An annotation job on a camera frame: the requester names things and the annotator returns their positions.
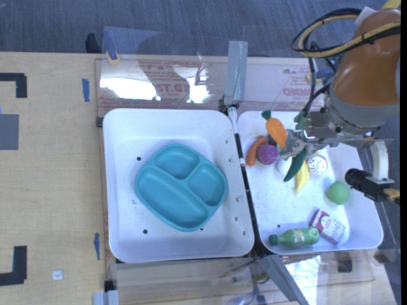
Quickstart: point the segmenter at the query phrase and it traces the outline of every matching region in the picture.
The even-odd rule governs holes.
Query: white tray
[[[273,112],[272,116],[283,122],[286,129],[294,129],[295,112]],[[253,141],[260,135],[267,136],[265,119],[261,112],[248,111],[238,118],[238,130],[244,155]],[[322,176],[312,175],[298,194],[294,193],[294,179],[283,182],[284,176],[277,169],[277,162],[262,165],[259,161],[246,167],[247,179],[254,203],[259,233],[264,246],[281,255],[306,254],[338,250],[375,248],[381,244],[383,229],[373,201],[362,193],[351,189],[348,201],[336,205],[325,197],[325,191],[334,181],[345,182],[345,173],[350,168],[362,169],[357,149],[344,144],[327,147],[321,151],[328,160],[328,171]],[[339,244],[320,238],[318,243],[300,248],[272,247],[268,243],[270,234],[282,234],[285,230],[307,227],[317,209],[346,225],[345,234]]]
[[[127,263],[236,257],[250,252],[254,233],[230,120],[217,111],[115,109],[103,121],[109,244]],[[137,198],[134,179],[152,155],[184,144],[226,176],[228,193],[204,227],[182,232]]]

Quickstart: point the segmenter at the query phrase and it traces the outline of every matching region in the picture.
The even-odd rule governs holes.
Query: purple ball
[[[258,149],[257,157],[260,163],[270,165],[279,157],[279,150],[273,145],[264,144]]]

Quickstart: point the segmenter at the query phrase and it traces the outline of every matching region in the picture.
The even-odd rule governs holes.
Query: yellow banana
[[[309,177],[308,165],[307,162],[304,161],[300,170],[295,175],[295,193],[299,193],[300,189],[307,183]]]

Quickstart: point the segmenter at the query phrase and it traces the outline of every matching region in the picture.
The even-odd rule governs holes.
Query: green ball
[[[328,188],[326,195],[332,202],[342,205],[349,199],[349,188],[346,184],[336,181]]]

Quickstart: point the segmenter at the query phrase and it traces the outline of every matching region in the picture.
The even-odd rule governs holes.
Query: gray square
[[[0,150],[18,150],[18,114],[0,114]]]

